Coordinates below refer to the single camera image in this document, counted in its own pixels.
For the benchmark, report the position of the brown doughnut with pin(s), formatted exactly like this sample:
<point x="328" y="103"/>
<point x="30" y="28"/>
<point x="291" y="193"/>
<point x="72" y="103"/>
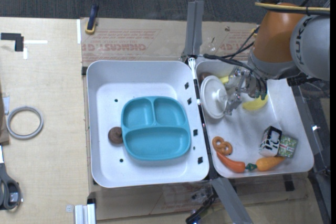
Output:
<point x="114" y="136"/>

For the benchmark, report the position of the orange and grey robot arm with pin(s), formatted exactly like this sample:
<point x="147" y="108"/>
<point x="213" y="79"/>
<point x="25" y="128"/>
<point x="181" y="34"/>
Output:
<point x="275" y="42"/>

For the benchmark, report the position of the yellow banana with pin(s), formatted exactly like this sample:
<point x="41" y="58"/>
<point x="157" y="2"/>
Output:
<point x="253" y="105"/>

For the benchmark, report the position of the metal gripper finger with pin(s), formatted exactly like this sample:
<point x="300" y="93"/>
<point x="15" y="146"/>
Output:
<point x="237" y="101"/>
<point x="228" y="108"/>

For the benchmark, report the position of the blue divided plate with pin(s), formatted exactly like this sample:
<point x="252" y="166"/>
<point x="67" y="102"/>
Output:
<point x="157" y="139"/>

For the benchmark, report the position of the black and white carton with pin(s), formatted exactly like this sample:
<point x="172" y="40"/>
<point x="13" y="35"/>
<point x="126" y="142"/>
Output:
<point x="270" y="141"/>

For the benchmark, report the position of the orange carrot with green top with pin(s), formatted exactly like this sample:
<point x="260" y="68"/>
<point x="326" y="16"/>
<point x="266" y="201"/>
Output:
<point x="269" y="163"/>

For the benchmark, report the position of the brown cardboard board red print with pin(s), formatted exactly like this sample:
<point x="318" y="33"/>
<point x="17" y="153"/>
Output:
<point x="131" y="42"/>

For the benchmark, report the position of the orange brown pretzel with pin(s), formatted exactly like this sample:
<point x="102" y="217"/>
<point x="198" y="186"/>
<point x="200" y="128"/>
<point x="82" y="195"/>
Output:
<point x="221" y="144"/>

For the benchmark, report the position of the small yellow toy food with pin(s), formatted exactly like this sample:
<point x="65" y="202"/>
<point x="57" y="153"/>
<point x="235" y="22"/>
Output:
<point x="224" y="79"/>

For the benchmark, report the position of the green and white carton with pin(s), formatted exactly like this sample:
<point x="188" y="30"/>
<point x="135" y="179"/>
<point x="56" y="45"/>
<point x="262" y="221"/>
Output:
<point x="288" y="147"/>

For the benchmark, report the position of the white plastic tray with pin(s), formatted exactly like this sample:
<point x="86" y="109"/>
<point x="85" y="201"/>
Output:
<point x="107" y="160"/>
<point x="249" y="128"/>

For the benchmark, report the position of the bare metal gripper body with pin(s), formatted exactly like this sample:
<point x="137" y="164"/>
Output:
<point x="249" y="84"/>

